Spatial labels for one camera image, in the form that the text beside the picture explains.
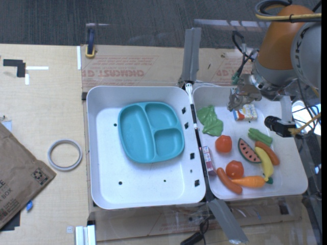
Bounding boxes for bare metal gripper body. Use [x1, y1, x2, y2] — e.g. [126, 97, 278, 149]
[236, 73, 263, 102]

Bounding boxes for white and orange carton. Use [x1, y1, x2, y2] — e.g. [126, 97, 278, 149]
[232, 104, 259, 121]

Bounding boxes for green lettuce leaf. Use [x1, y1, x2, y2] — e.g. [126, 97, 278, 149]
[196, 105, 224, 137]

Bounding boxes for green asparagus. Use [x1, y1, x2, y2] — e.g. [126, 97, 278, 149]
[247, 128, 273, 147]

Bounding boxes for red tomato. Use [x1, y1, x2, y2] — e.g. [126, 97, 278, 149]
[215, 135, 233, 154]
[225, 160, 245, 180]

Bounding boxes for watermelon slice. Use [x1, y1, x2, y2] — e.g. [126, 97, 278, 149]
[238, 137, 262, 164]

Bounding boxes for orange sausage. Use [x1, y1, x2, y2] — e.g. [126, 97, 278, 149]
[216, 167, 243, 195]
[254, 140, 281, 166]

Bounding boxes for yellow banana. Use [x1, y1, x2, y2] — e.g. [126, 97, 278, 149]
[254, 146, 275, 185]

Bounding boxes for pink carton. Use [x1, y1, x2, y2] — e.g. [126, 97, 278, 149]
[202, 145, 217, 177]

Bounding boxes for orange carrot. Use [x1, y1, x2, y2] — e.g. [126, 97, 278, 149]
[230, 176, 267, 189]

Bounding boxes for white plastic tray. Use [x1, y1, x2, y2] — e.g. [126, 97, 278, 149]
[86, 85, 207, 210]
[192, 85, 309, 202]

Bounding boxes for blue divided plate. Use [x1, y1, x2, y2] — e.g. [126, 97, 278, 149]
[118, 101, 185, 164]

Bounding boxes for brown cardboard board red print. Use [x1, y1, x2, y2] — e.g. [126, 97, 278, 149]
[80, 43, 307, 242]

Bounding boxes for brown paper bag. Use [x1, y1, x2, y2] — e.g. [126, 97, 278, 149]
[0, 121, 57, 231]

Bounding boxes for black cylinder on white bracket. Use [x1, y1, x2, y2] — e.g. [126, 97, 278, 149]
[264, 95, 297, 138]

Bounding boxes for white ring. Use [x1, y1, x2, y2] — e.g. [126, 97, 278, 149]
[47, 139, 83, 173]

